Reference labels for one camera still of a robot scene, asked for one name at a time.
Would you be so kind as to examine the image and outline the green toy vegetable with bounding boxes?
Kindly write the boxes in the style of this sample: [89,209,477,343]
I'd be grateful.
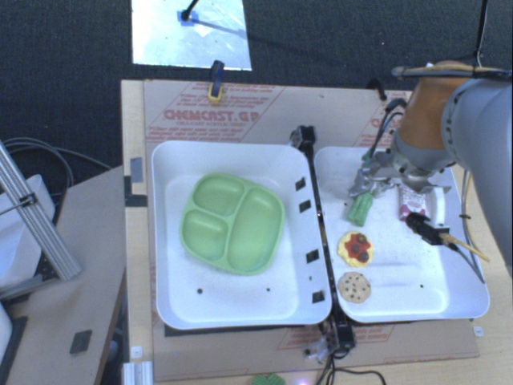
[345,192,374,228]

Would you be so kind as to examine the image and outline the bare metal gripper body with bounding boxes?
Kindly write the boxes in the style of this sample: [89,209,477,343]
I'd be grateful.
[360,149,446,195]

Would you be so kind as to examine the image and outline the white plastic tray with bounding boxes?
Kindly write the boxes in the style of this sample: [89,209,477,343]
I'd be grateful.
[313,146,491,324]
[151,140,334,331]

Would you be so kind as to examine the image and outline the brown cardboard board red print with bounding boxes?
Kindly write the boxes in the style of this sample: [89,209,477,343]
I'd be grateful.
[142,79,482,383]

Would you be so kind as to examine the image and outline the round yellow toy pizza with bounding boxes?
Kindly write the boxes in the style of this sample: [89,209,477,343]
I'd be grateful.
[336,230,375,269]

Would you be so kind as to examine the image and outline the brown chocolate chip biscuit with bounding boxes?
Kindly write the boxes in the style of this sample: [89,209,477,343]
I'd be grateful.
[337,271,372,306]

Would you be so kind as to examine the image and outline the green divided plate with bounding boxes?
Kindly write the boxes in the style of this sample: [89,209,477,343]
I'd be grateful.
[179,172,287,278]

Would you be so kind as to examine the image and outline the pink and white carton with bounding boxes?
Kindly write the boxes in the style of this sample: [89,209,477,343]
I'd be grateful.
[397,185,428,221]

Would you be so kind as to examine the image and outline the thin black rod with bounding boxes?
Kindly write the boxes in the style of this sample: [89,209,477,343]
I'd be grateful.
[304,141,342,325]

